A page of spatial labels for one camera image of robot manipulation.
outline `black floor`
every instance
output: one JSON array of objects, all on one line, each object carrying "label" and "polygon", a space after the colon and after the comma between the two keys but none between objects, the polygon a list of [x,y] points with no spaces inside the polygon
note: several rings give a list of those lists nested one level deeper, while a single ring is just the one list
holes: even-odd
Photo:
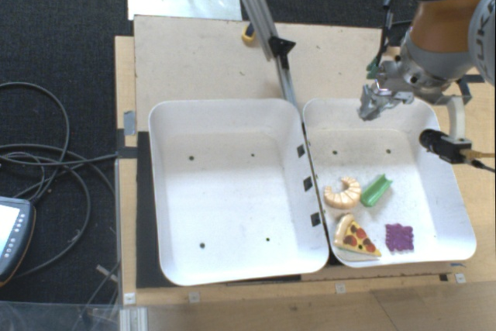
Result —
[{"label": "black floor", "polygon": [[[382,0],[267,0],[274,19],[342,26],[379,26]],[[397,19],[412,17],[414,5],[398,2]],[[0,0],[0,84],[28,81],[53,92],[71,121],[70,150],[84,157],[114,153],[115,81],[113,38],[132,34],[126,0]],[[64,121],[45,95],[28,89],[0,90],[0,145],[43,143],[60,146]],[[101,164],[113,177],[113,161]],[[0,195],[13,196],[37,180],[35,171],[3,164]],[[0,299],[22,302],[86,302],[116,261],[114,198],[92,171],[81,176],[91,193],[91,220],[81,241],[53,266],[14,279]],[[58,178],[37,206],[33,241],[19,273],[65,248],[84,221],[81,186]],[[107,303],[114,286],[95,303]]]}]

